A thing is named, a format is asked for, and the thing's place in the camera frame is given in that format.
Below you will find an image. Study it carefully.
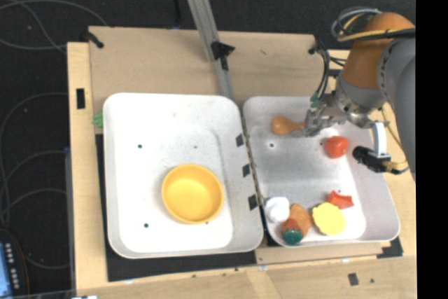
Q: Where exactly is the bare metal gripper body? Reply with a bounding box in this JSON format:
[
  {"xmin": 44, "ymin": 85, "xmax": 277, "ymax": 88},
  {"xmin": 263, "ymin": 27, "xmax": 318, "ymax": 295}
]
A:
[{"xmin": 307, "ymin": 94, "xmax": 375, "ymax": 130}]

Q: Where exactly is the red toy tomato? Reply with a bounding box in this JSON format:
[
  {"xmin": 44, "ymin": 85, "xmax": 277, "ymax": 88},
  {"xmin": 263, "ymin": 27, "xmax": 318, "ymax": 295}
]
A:
[{"xmin": 323, "ymin": 135, "xmax": 351, "ymax": 160}]

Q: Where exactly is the orange toy chicken drumstick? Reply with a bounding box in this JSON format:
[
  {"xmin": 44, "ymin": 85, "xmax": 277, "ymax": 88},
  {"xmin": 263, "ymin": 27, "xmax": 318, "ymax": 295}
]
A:
[{"xmin": 271, "ymin": 116, "xmax": 306, "ymax": 137}]

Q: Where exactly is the white plastic tray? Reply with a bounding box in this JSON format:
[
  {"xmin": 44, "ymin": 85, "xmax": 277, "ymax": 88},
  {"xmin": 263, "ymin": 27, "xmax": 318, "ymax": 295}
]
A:
[
  {"xmin": 102, "ymin": 92, "xmax": 265, "ymax": 260},
  {"xmin": 241, "ymin": 95, "xmax": 401, "ymax": 249}
]

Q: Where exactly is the red toy pepper piece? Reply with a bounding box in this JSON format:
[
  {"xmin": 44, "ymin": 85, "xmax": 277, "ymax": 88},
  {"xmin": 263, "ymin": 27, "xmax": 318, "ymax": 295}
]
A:
[{"xmin": 326, "ymin": 189, "xmax": 355, "ymax": 211}]

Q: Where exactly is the white crumpled lump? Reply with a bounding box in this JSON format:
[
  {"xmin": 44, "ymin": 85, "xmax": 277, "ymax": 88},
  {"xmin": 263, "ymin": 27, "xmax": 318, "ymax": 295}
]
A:
[{"xmin": 264, "ymin": 196, "xmax": 291, "ymax": 224}]

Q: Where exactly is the orange toy croissant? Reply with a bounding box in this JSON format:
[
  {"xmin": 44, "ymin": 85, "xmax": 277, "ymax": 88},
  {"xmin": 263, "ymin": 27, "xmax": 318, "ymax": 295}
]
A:
[{"xmin": 289, "ymin": 203, "xmax": 314, "ymax": 237}]

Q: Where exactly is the yellow round toy biscuit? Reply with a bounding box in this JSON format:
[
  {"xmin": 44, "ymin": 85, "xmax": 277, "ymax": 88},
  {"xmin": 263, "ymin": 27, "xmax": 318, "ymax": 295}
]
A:
[{"xmin": 311, "ymin": 202, "xmax": 347, "ymax": 236}]

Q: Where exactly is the red and green toy strawberry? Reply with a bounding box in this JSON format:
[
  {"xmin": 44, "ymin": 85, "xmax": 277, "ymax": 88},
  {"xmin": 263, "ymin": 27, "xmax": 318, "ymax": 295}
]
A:
[{"xmin": 281, "ymin": 218, "xmax": 305, "ymax": 246}]

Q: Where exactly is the yellow bowl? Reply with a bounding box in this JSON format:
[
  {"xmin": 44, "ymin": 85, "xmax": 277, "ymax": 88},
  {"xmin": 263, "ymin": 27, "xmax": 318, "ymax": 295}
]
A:
[{"xmin": 161, "ymin": 163, "xmax": 225, "ymax": 225}]

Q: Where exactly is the brown cardboard board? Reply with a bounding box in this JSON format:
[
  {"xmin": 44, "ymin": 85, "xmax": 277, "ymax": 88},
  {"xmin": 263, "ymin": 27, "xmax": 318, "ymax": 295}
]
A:
[{"xmin": 87, "ymin": 26, "xmax": 393, "ymax": 265}]

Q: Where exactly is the black cylinder on white bracket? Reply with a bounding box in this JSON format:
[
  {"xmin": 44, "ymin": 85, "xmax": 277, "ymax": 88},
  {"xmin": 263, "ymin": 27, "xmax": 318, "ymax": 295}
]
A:
[{"xmin": 352, "ymin": 120, "xmax": 392, "ymax": 174}]

